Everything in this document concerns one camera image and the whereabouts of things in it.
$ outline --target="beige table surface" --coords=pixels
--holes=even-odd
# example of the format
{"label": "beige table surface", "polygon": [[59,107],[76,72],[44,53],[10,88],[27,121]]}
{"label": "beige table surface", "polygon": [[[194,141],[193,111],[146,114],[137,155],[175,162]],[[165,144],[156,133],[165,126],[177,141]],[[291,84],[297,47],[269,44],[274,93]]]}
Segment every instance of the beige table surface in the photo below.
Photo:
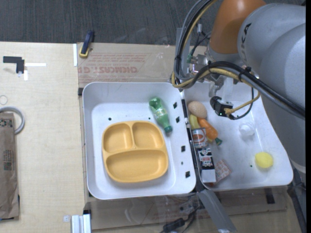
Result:
{"label": "beige table surface", "polygon": [[[16,136],[20,216],[0,222],[4,233],[69,233],[66,215],[81,215],[85,205],[81,145],[78,72],[73,44],[0,42],[2,56],[18,56],[29,67],[28,81],[15,73],[16,65],[0,61],[0,95],[7,106],[25,115],[25,128]],[[287,209],[230,216],[238,232],[298,233],[294,206]],[[100,232],[159,232],[160,225],[107,229]],[[196,220],[187,232],[213,232],[210,218]]]}

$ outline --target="can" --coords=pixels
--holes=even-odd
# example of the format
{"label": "can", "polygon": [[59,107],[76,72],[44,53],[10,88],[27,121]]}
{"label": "can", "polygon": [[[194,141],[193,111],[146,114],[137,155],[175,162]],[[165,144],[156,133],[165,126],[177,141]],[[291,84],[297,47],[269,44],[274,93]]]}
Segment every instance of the can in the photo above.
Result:
{"label": "can", "polygon": [[204,148],[208,145],[206,129],[198,128],[191,130],[193,144],[196,149]]}

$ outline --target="white plastic tray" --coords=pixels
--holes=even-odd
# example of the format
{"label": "white plastic tray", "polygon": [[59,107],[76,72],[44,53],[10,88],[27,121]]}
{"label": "white plastic tray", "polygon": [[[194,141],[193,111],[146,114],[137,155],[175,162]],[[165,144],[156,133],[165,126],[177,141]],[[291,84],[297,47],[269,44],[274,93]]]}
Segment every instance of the white plastic tray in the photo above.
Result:
{"label": "white plastic tray", "polygon": [[[231,174],[220,180],[216,186],[208,186],[211,190],[236,190],[257,187],[272,187],[288,185],[293,179],[293,169],[288,155],[278,139],[264,110],[262,100],[259,98],[247,116],[230,120],[218,116],[212,109],[208,96],[209,83],[196,83],[190,89],[184,90],[187,103],[196,100],[203,103],[207,109],[210,124],[218,131],[222,144],[211,145],[214,164],[224,160],[232,171]],[[233,86],[232,100],[234,108],[251,100],[251,88],[244,83]],[[249,106],[242,108],[234,115],[242,115]],[[239,125],[244,122],[253,122],[256,132],[252,136],[242,136]],[[273,166],[268,170],[260,170],[255,163],[255,154],[265,151],[272,155]]]}
{"label": "white plastic tray", "polygon": [[[145,120],[157,124],[149,100],[160,97],[173,127],[171,135],[162,130],[168,155],[167,172],[158,179],[141,183],[119,183],[112,180],[104,167],[102,134],[113,123]],[[181,96],[169,83],[88,84],[83,90],[86,140],[86,176],[89,192],[101,200],[191,192],[196,183]]]}

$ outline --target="green bottle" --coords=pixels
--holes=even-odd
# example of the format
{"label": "green bottle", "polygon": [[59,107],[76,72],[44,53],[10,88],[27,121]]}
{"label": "green bottle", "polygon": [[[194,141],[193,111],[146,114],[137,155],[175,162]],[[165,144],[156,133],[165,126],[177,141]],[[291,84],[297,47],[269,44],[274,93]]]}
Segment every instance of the green bottle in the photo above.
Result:
{"label": "green bottle", "polygon": [[165,133],[171,132],[173,128],[169,123],[169,116],[161,103],[161,99],[158,97],[151,99],[149,106],[158,124],[164,128]]}

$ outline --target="brown paper bag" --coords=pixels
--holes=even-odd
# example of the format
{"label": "brown paper bag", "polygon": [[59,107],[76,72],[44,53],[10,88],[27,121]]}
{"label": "brown paper bag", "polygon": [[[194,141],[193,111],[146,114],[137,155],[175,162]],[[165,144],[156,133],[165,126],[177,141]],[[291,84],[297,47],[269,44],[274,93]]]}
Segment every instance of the brown paper bag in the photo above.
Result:
{"label": "brown paper bag", "polygon": [[16,145],[13,113],[0,113],[0,218],[18,216]]}

